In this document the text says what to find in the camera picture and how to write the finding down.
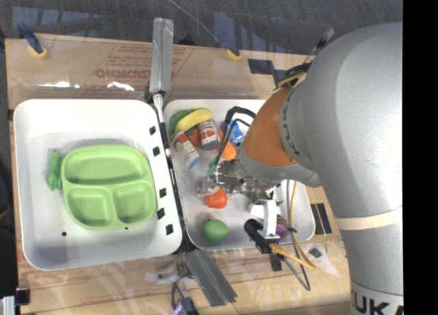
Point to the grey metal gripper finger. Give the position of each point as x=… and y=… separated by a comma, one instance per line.
x=221, y=187
x=205, y=190

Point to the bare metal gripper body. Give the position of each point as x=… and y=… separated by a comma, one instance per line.
x=232, y=176

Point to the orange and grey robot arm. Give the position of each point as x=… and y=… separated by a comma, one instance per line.
x=345, y=128

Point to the orange-red toy tomato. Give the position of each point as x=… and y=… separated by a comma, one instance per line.
x=216, y=200

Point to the orange carrot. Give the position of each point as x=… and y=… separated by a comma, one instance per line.
x=228, y=151

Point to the white plastic tray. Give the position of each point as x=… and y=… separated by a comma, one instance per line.
x=44, y=128
x=239, y=224

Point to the green lime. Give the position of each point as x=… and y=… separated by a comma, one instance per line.
x=215, y=230

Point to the blue packet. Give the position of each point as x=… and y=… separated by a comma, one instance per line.
x=236, y=134

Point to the white bottle with red cap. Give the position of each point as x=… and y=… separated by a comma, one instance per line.
x=186, y=151

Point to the red and white can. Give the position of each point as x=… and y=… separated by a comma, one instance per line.
x=208, y=134

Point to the red toy strawberry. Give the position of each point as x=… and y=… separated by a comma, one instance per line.
x=194, y=137

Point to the yellow banana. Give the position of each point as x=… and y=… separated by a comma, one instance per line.
x=195, y=118

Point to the purple toy eggplant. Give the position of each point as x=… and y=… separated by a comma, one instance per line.
x=282, y=226

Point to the green divided plate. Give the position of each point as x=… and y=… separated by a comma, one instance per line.
x=102, y=176

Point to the green toy asparagus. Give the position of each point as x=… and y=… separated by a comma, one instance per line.
x=54, y=173

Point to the brown cardboard board, red print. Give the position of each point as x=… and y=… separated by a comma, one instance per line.
x=102, y=67

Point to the black cylinder on white bracket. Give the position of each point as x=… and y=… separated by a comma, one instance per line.
x=269, y=217

